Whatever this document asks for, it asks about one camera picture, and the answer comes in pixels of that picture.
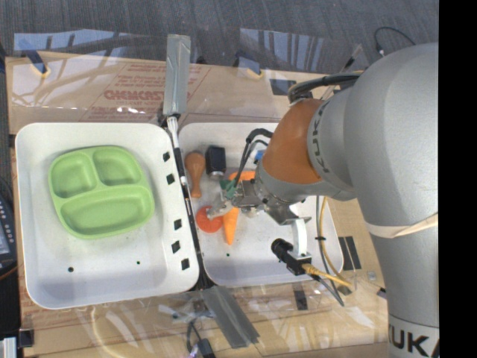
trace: gray robot arm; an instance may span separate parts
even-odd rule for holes
[[[277,173],[272,167],[282,168],[286,159],[277,159],[281,149],[274,148],[265,152],[254,183],[257,202],[265,199],[265,211],[278,222],[308,195],[358,199],[385,280],[393,358],[440,356],[437,65],[437,44],[406,48],[374,63],[311,119],[286,114],[270,145],[286,127],[283,137],[295,136],[298,144],[297,118],[303,120],[310,168],[319,178],[302,184]],[[294,126],[285,123],[290,118]]]

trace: toy carrot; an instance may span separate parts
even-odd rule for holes
[[[232,174],[230,174],[229,180],[234,179],[236,176],[237,176],[237,172],[233,172]],[[243,171],[240,174],[240,180],[250,180],[253,178],[255,178],[254,171]],[[234,207],[223,216],[225,240],[227,241],[228,245],[232,245],[233,243],[233,238],[235,237],[235,234],[236,234],[239,212],[240,210],[237,207]]]

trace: yellow cable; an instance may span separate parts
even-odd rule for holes
[[[331,270],[336,274],[336,277],[338,277],[341,281],[345,282],[344,285],[346,286],[351,286],[351,284],[346,281],[345,278],[343,278],[343,276],[341,276],[338,272],[338,270],[335,268],[335,266],[333,265],[331,259],[329,258],[329,255],[328,255],[328,252],[326,251],[326,246],[325,246],[325,243],[323,242],[323,214],[325,212],[325,204],[326,204],[326,201],[327,201],[327,197],[325,196],[323,198],[323,203],[321,204],[321,210],[320,210],[320,244],[321,244],[321,248],[323,249],[323,254],[325,255],[325,258],[326,258],[326,261],[328,262],[329,264],[329,267],[331,268]]]
[[[10,276],[12,273],[15,272],[15,270],[18,269],[18,266],[15,266],[14,268],[12,268],[10,271],[8,271],[7,273],[3,274],[2,276],[0,276],[0,281],[4,280],[5,278],[7,278],[8,276]]]
[[[329,280],[333,280],[336,283],[340,283],[341,285],[351,286],[351,284],[348,283],[347,281],[341,280],[341,279],[339,279],[335,276],[327,274],[324,271],[321,271],[320,269],[315,268],[312,264],[306,263],[306,264],[301,265],[301,267],[303,268],[303,270],[305,271],[306,274],[314,274],[315,276],[321,276],[321,277],[325,277]]]

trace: green divided plate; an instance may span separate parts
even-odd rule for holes
[[[61,223],[82,239],[127,232],[154,214],[154,196],[144,171],[125,148],[98,146],[57,157],[48,171]]]

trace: gray carpet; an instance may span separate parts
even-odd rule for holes
[[[13,35],[88,28],[156,37],[157,44],[137,57],[164,60],[168,34],[192,39],[192,62],[230,66],[239,49],[253,51],[260,65],[310,72],[338,72],[356,44],[371,64],[380,58],[374,31],[395,27],[416,43],[438,41],[439,0],[0,0],[0,41],[15,54]],[[244,30],[262,39],[247,48]],[[276,57],[273,32],[325,39],[328,48],[316,63],[299,64]],[[393,31],[379,33],[386,53],[409,46]],[[10,180],[7,97],[0,75],[0,175]]]

